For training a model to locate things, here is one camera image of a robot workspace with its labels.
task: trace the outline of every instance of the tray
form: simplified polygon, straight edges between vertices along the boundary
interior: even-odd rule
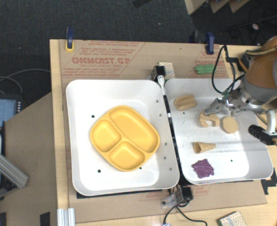
[[[161,88],[147,80],[75,80],[66,88],[72,178],[86,196],[174,187],[179,169]],[[140,168],[120,171],[90,141],[93,125],[112,108],[126,105],[141,114],[160,135],[157,151]]]
[[[215,79],[218,89],[223,91],[232,80]],[[198,115],[215,98],[220,97],[210,79],[171,79],[165,84],[179,152],[181,168],[185,178],[192,184],[209,184],[242,180],[263,179],[271,176],[273,166],[266,145],[248,133],[250,125],[258,125],[252,112],[242,112],[236,117],[239,131],[227,134],[220,127],[204,128],[199,125]],[[197,106],[178,111],[174,100],[187,94],[194,95]],[[220,118],[229,116],[226,108]],[[214,143],[216,148],[196,154],[194,142]],[[192,165],[207,159],[214,168],[214,175],[199,178]]]
[[[96,150],[121,171],[133,171],[157,150],[156,129],[131,107],[120,105],[103,115],[90,131]]]

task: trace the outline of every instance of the white tray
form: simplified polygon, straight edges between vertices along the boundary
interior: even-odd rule
[[[75,189],[86,196],[174,187],[179,169],[161,88],[147,80],[75,80],[66,88]],[[131,172],[110,165],[93,147],[90,129],[108,110],[127,105],[158,131],[156,153]]]
[[[215,79],[220,91],[225,90],[232,80]],[[198,115],[217,97],[210,79],[171,79],[165,84],[171,110],[174,132],[181,167],[185,178],[193,184],[208,184],[268,178],[273,166],[266,145],[248,133],[250,125],[258,125],[252,112],[242,112],[236,120],[239,131],[227,134],[220,127],[204,128],[199,125]],[[177,97],[193,94],[197,107],[178,111],[174,105]],[[229,115],[224,109],[217,114],[220,118]],[[217,148],[196,154],[194,142],[215,143]],[[198,178],[192,165],[207,159],[214,168],[214,175]]]

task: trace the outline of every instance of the yellow plate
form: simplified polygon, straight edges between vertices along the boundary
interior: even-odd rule
[[[156,129],[125,105],[104,114],[91,128],[90,140],[96,150],[121,171],[140,167],[156,152],[160,143]]]

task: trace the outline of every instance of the black carpet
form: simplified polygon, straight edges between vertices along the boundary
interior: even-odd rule
[[[31,68],[49,69],[49,39],[65,38],[73,26],[75,39],[186,43],[193,31],[202,42],[211,31],[215,43],[256,45],[277,35],[277,18],[248,26],[225,28],[277,15],[277,0],[251,0],[232,13],[229,5],[216,14],[205,3],[191,16],[184,0],[0,0],[0,76]],[[28,72],[16,79],[30,105],[50,92],[50,76]],[[18,93],[10,81],[5,93]]]

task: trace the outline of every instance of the robotic hand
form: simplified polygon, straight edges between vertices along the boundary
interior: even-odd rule
[[[205,110],[205,114],[220,112],[228,107],[232,116],[242,111],[266,113],[268,135],[275,134],[274,111],[263,109],[263,105],[277,98],[277,36],[268,40],[260,50],[246,51],[239,61],[246,69],[240,85],[225,93],[222,99],[216,98]]]

